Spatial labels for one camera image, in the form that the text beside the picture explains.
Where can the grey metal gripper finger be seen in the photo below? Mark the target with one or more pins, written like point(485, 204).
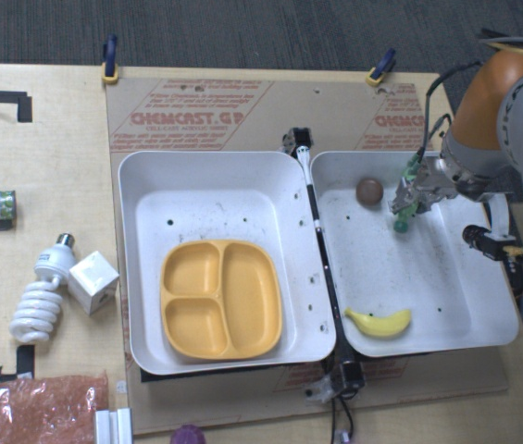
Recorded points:
point(420, 207)
point(402, 197)

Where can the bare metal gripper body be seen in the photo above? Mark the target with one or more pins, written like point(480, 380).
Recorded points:
point(434, 181)

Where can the small green bottle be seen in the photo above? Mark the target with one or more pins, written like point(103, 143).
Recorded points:
point(400, 225)

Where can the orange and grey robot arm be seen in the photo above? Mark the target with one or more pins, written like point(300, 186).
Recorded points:
point(485, 109)

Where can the brown ball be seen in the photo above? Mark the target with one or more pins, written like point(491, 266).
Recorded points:
point(369, 191)

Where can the white plastic tray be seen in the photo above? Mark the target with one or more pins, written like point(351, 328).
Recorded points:
point(409, 271)
point(242, 192)

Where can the thin black and white rod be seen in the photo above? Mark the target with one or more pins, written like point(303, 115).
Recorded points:
point(321, 243)

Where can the yellow banana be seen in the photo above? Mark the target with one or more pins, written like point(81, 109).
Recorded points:
point(381, 324)

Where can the brown cardboard board red print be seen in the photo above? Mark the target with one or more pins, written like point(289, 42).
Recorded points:
point(252, 118)

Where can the orange divided plate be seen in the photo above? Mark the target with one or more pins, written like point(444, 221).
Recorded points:
point(247, 294)

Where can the purple round object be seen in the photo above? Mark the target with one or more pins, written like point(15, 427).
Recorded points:
point(188, 435)

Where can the white cube box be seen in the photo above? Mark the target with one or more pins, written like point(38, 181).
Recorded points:
point(92, 280)

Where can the white spiral light bulb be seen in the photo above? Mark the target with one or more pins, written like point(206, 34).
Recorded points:
point(41, 301)

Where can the black cylinder on white bracket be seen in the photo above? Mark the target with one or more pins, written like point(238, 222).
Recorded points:
point(478, 238)

